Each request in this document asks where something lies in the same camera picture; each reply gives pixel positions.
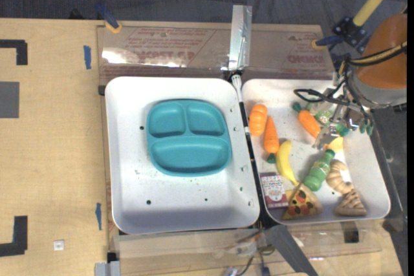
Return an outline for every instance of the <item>toy bread roll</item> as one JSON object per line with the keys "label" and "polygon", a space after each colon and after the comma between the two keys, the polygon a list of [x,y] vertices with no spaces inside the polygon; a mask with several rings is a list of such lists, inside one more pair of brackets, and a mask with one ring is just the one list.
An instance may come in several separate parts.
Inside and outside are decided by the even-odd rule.
{"label": "toy bread roll", "polygon": [[367,215],[367,210],[358,193],[352,189],[335,209],[335,213],[345,217],[362,217]]}
{"label": "toy bread roll", "polygon": [[329,174],[326,176],[326,182],[335,191],[341,192],[343,195],[346,195],[354,188],[354,185],[352,185],[352,183],[345,183],[343,181],[340,172],[341,170],[347,170],[347,166],[341,161],[333,160],[331,162],[331,171],[329,171]]}

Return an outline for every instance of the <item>plywood surface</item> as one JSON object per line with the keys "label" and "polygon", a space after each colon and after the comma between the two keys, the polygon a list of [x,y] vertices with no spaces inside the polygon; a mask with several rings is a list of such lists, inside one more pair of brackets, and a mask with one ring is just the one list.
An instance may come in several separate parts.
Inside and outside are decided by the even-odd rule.
{"label": "plywood surface", "polygon": [[[106,260],[108,211],[96,42],[100,24],[0,19],[0,39],[28,43],[27,66],[16,66],[15,50],[0,48],[0,81],[20,83],[19,118],[0,118],[0,244],[12,241],[15,216],[28,217],[28,249],[24,255],[0,257],[0,275],[93,275],[94,263]],[[84,45],[91,48],[89,70]],[[102,230],[95,215],[97,203]],[[312,264],[322,275],[401,275],[389,234],[384,231],[378,237],[378,252]],[[54,251],[54,240],[61,239],[65,249]],[[293,272],[285,262],[270,269],[274,275]],[[255,268],[246,273],[255,274]]]}

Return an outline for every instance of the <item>metal bracket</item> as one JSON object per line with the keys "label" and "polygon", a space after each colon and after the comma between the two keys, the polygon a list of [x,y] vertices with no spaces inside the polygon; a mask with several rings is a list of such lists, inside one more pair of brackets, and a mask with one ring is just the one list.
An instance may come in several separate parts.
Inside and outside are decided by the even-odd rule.
{"label": "metal bracket", "polygon": [[344,41],[352,47],[357,47],[357,45],[366,37],[367,31],[363,27],[358,27],[353,23],[351,17],[345,16],[339,23],[337,23],[332,32],[338,36],[343,36]]}
{"label": "metal bracket", "polygon": [[228,67],[222,67],[221,70],[243,70],[248,66],[250,59],[251,34],[252,7],[234,5]]}
{"label": "metal bracket", "polygon": [[94,268],[95,276],[120,276],[121,265],[119,261],[112,261],[106,264],[105,262],[97,262]]}

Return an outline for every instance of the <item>pizza slice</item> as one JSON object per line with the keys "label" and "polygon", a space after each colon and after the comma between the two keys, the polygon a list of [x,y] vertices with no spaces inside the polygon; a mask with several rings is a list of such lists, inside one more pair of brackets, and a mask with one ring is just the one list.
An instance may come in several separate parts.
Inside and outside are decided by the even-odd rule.
{"label": "pizza slice", "polygon": [[352,189],[335,209],[335,213],[343,217],[363,217],[367,210],[355,189]]}
{"label": "pizza slice", "polygon": [[290,199],[289,207],[282,216],[282,220],[291,220],[297,217],[306,217],[322,213],[322,204],[316,195],[305,185],[300,184]]}

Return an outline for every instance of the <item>orange toy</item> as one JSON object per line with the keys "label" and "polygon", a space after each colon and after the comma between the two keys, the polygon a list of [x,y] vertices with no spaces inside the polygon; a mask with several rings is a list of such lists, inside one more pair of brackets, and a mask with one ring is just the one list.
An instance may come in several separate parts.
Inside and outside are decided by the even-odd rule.
{"label": "orange toy", "polygon": [[265,151],[269,153],[267,162],[274,164],[276,162],[276,153],[279,150],[279,137],[278,132],[276,131],[276,126],[273,122],[273,118],[271,116],[267,118],[264,144]]}
{"label": "orange toy", "polygon": [[260,136],[265,131],[267,120],[266,106],[258,103],[253,106],[252,112],[248,117],[248,127],[252,136]]}
{"label": "orange toy", "polygon": [[307,109],[302,109],[299,103],[294,103],[292,108],[299,113],[299,122],[306,129],[306,131],[314,138],[318,137],[321,132],[321,127],[315,117]]}

